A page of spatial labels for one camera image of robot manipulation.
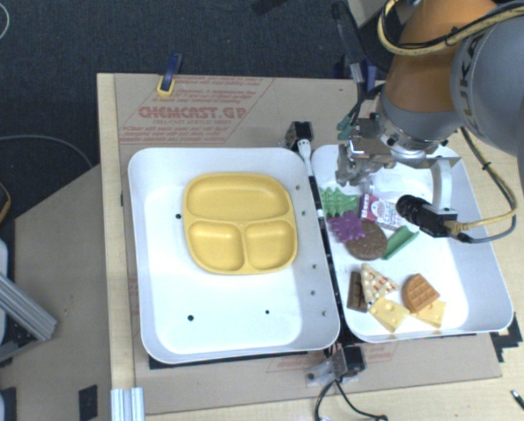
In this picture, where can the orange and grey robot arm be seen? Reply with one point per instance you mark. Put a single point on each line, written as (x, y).
(424, 73)

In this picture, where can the brown cardboard board red print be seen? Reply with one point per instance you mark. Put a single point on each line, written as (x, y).
(253, 103)

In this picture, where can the purple toy grapes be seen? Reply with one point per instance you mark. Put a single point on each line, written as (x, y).
(346, 228)

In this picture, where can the green toy pea pod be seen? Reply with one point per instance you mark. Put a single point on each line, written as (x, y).
(400, 241)

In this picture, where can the small pink and white carton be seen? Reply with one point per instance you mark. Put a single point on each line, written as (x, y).
(378, 211)

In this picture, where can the green toy lettuce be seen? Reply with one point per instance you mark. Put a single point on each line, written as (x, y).
(336, 202)

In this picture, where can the black cylinder on white bracket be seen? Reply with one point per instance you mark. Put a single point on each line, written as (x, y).
(424, 213)

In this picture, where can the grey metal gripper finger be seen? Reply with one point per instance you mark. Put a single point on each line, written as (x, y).
(364, 174)
(344, 169)

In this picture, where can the yellow divided plate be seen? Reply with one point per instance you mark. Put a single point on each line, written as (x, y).
(238, 200)

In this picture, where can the brown round biscuit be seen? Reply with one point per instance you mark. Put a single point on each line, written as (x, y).
(369, 244)

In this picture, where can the brown chocolate bar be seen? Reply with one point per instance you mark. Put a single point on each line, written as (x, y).
(356, 292)

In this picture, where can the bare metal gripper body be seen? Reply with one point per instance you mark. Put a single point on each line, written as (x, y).
(371, 145)

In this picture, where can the white plastic tray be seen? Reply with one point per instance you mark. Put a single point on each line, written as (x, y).
(459, 279)
(227, 309)

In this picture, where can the toy pizza slice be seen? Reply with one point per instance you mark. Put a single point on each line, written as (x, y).
(376, 283)

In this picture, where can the black pen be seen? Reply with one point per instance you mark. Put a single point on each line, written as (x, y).
(521, 404)

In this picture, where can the brown toy waffle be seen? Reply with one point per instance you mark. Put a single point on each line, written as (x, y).
(419, 294)

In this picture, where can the yellow cheese wedge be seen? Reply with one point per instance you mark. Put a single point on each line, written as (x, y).
(435, 314)
(389, 314)

